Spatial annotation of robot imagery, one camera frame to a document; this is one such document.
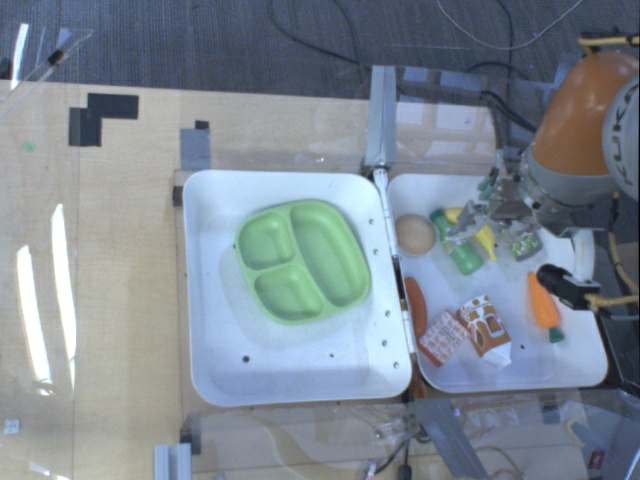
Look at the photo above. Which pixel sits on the white plastic tray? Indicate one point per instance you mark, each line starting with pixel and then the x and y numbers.
pixel 225 318
pixel 500 278

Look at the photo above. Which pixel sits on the green and white can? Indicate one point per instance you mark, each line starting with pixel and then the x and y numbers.
pixel 525 245

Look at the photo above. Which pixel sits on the yellow banana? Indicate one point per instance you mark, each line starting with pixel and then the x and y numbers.
pixel 486 240

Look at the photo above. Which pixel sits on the black cylinder on white bracket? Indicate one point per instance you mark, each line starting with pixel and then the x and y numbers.
pixel 562 280

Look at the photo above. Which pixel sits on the brown and white carton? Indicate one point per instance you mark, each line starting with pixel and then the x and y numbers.
pixel 487 328

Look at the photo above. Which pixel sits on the red sausage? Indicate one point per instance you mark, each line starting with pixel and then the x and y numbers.
pixel 416 308

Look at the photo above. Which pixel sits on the green bottle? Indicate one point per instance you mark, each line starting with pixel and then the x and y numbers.
pixel 466 258

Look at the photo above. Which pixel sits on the orange and white packet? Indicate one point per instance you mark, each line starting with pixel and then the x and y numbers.
pixel 442 338

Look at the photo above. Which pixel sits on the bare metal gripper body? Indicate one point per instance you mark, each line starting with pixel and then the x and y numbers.
pixel 510 203

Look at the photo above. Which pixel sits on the beige round bread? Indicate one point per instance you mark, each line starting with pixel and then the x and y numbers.
pixel 415 234

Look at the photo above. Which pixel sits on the orange carrot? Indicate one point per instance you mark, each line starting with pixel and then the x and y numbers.
pixel 542 305

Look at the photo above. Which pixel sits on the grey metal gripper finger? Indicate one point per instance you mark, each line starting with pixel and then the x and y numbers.
pixel 469 215
pixel 509 225

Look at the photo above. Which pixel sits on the green divided plate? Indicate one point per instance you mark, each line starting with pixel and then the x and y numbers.
pixel 325 253

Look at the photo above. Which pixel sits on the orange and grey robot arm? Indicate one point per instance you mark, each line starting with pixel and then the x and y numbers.
pixel 575 128

